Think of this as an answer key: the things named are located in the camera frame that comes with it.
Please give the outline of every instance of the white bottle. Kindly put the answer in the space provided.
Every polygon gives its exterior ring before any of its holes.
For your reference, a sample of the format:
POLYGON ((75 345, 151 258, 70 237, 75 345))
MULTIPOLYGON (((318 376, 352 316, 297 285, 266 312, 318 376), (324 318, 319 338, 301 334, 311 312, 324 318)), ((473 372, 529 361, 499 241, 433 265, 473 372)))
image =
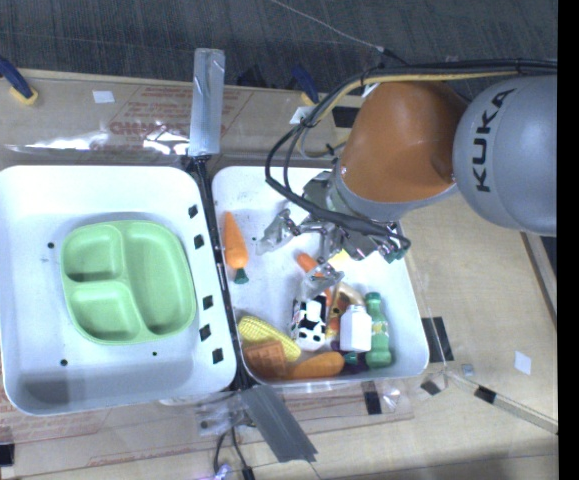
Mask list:
POLYGON ((340 318, 340 350, 369 352, 371 350, 371 315, 367 308, 352 304, 340 318))

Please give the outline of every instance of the toy bottle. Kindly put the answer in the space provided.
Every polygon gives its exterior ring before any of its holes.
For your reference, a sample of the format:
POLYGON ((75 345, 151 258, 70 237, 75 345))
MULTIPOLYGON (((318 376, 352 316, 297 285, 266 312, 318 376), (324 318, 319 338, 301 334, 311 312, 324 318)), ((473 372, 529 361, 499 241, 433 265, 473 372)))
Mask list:
POLYGON ((340 350, 368 352, 371 350, 371 316, 360 304, 351 304, 340 318, 340 350))
POLYGON ((389 322, 382 312, 382 298, 378 292, 369 292, 365 295, 367 311, 372 320, 371 351, 367 352, 365 361, 369 368, 384 368, 392 361, 389 350, 389 322))

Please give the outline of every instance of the toy carrot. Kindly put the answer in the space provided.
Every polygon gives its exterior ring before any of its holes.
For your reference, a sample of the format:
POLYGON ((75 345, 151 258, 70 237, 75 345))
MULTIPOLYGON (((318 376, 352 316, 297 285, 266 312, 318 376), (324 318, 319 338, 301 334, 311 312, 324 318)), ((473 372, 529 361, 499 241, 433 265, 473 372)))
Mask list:
POLYGON ((225 261, 227 265, 236 271, 234 282, 236 284, 244 284, 249 281, 245 273, 245 267, 249 261, 249 253, 238 223, 231 212, 225 212, 224 239, 225 261))
MULTIPOLYGON (((311 256, 309 256, 306 252, 301 252, 296 257, 296 261, 298 265, 304 270, 305 272, 309 272, 318 266, 318 262, 314 260, 311 256)), ((331 301, 333 300, 331 296, 331 290, 327 288, 325 290, 325 297, 327 299, 327 307, 331 306, 331 301)))

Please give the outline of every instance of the table surface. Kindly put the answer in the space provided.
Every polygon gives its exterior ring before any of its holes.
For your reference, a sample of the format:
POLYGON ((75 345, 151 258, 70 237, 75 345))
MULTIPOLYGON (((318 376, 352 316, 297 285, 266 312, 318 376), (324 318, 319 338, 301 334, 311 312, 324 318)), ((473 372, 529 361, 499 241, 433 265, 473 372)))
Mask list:
MULTIPOLYGON (((51 76, 68 99, 77 75, 51 76)), ((299 102, 299 93, 280 93, 299 102)), ((273 119, 245 114, 243 129, 273 119)), ((460 196, 407 214, 402 226, 420 316, 439 331, 444 356, 432 353, 418 377, 377 386, 398 393, 383 405, 400 403, 381 415, 367 414, 357 389, 289 399, 318 449, 312 464, 278 464, 258 430, 238 427, 256 478, 556 478, 556 283, 540 241, 483 221, 460 196)), ((3 478, 210 477, 217 438, 199 435, 188 411, 141 405, 50 421, 17 414, 0 389, 0 441, 16 443, 3 478)), ((239 466, 229 439, 220 458, 239 466)))

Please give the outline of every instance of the orange toy food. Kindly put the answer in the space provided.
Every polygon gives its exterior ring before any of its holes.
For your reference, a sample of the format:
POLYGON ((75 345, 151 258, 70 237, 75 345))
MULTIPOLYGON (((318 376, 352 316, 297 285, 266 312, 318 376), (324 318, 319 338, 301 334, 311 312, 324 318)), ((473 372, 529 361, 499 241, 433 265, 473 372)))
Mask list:
POLYGON ((289 369, 285 379, 320 379, 335 377, 345 366, 345 358, 338 352, 323 352, 289 369))
MULTIPOLYGON (((298 254, 296 261, 305 272, 309 272, 318 266, 318 262, 309 256, 306 252, 301 252, 298 254)), ((327 298, 327 307, 330 307, 333 300, 333 297, 331 296, 331 290, 327 288, 324 293, 325 297, 327 298)))
POLYGON ((249 281, 245 273, 245 267, 249 262, 249 253, 238 223, 231 212, 225 212, 223 236, 225 240, 225 261, 227 265, 236 271, 234 282, 244 284, 249 281))
POLYGON ((287 373, 287 358, 278 340, 250 345, 242 349, 247 366, 265 379, 283 377, 287 373))

